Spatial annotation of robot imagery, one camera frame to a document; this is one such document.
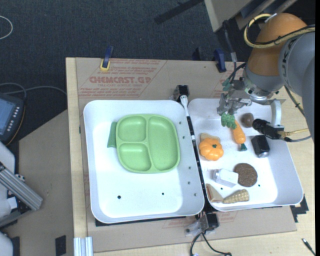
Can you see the brown round biscuit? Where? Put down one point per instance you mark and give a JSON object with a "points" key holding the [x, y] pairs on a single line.
{"points": [[247, 175]]}

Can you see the thin black and white rod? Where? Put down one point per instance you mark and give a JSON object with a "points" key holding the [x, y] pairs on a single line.
{"points": [[193, 135]]}

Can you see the orange pumpkin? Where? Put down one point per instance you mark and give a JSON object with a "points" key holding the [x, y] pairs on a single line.
{"points": [[211, 149]]}

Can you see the brown cardboard board red print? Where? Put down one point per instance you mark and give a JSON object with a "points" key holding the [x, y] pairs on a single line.
{"points": [[140, 235]]}

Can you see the black pen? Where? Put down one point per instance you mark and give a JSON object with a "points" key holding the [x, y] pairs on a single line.
{"points": [[308, 246]]}

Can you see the brown round toy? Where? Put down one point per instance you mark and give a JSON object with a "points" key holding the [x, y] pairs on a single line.
{"points": [[247, 120]]}

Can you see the black cylinder on white bracket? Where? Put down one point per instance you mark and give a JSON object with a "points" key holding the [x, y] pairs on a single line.
{"points": [[266, 127]]}

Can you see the tan sandwich wedge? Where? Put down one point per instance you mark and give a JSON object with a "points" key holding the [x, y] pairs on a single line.
{"points": [[212, 195]]}

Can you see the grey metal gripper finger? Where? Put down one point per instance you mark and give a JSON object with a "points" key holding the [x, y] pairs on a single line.
{"points": [[221, 105], [234, 107]]}

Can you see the tan bread slice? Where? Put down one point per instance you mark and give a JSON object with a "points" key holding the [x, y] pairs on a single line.
{"points": [[205, 136]]}

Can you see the orange carrot with green top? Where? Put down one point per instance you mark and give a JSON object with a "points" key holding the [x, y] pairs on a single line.
{"points": [[238, 133]]}

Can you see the green divided plate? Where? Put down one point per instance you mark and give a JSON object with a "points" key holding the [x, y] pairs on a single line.
{"points": [[160, 142]]}

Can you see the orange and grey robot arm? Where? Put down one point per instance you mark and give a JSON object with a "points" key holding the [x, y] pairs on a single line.
{"points": [[270, 60]]}

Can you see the white plastic tray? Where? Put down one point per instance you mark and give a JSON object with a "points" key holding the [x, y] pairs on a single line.
{"points": [[140, 200], [275, 175]]}

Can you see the pale yellow corn cob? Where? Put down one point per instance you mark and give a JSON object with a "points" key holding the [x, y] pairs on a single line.
{"points": [[237, 196]]}

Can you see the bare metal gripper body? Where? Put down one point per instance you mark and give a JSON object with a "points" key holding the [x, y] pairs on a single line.
{"points": [[240, 93]]}

